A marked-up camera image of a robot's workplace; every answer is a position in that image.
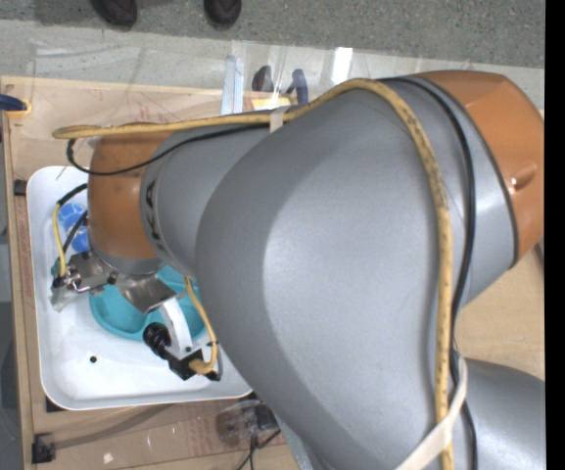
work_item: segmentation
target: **gray floor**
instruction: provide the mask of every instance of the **gray floor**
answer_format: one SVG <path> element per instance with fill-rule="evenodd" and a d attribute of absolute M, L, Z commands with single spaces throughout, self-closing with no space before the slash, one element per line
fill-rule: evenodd
<path fill-rule="evenodd" d="M 243 0 L 239 21 L 225 31 L 209 26 L 202 0 L 137 2 L 139 20 L 123 32 L 104 24 L 88 0 L 0 0 L 0 75 L 211 87 L 230 44 L 349 47 L 514 72 L 544 108 L 545 0 Z M 188 63 L 141 59 L 151 50 Z M 198 61 L 206 71 L 194 76 Z M 5 208 L 0 149 L 0 232 Z"/>

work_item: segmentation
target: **white strap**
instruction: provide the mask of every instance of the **white strap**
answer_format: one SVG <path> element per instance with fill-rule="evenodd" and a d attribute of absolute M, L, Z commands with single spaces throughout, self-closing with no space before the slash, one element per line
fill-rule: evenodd
<path fill-rule="evenodd" d="M 289 105 L 281 106 L 276 108 L 271 112 L 271 118 L 269 119 L 269 132 L 278 130 L 284 123 L 284 114 L 291 108 Z"/>
<path fill-rule="evenodd" d="M 432 429 L 396 470 L 419 470 L 425 468 L 451 442 L 454 423 L 467 395 L 467 363 L 461 356 L 458 358 L 458 370 L 460 371 L 460 380 L 456 386 L 456 392 L 451 401 L 447 416 Z"/>

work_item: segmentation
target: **wooden table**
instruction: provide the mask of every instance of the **wooden table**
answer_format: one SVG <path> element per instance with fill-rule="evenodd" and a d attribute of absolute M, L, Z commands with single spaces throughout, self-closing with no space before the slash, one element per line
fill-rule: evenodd
<path fill-rule="evenodd" d="M 87 411 L 50 408 L 39 376 L 26 199 L 15 193 L 16 180 L 28 181 L 44 166 L 68 164 L 66 141 L 51 136 L 57 128 L 215 116 L 221 91 L 2 77 L 1 92 L 30 103 L 26 114 L 2 115 L 24 469 L 234 470 L 246 456 L 247 443 L 228 444 L 213 424 L 233 400 Z M 91 153 L 87 144 L 76 158 L 88 165 Z M 456 326 L 462 353 L 544 378 L 542 277 L 540 260 L 530 252 L 465 307 Z M 56 442 L 53 461 L 32 464 L 36 441 Z M 298 468 L 282 437 L 257 451 L 255 466 Z"/>

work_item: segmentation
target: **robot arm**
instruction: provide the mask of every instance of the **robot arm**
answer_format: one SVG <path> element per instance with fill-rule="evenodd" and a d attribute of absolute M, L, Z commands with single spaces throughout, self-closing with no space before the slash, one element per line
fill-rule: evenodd
<path fill-rule="evenodd" d="M 541 116 L 500 75 L 382 83 L 425 129 L 445 184 L 453 320 L 542 235 Z M 92 251 L 135 288 L 163 264 L 196 279 L 232 362 L 314 468 L 397 468 L 436 424 L 445 232 L 423 154 L 393 105 L 361 88 L 292 108 L 273 132 L 248 120 L 103 138 Z M 134 299 L 143 312 L 163 301 Z M 476 440 L 461 413 L 456 468 L 474 451 L 481 469 L 543 468 L 544 383 L 466 362 Z"/>

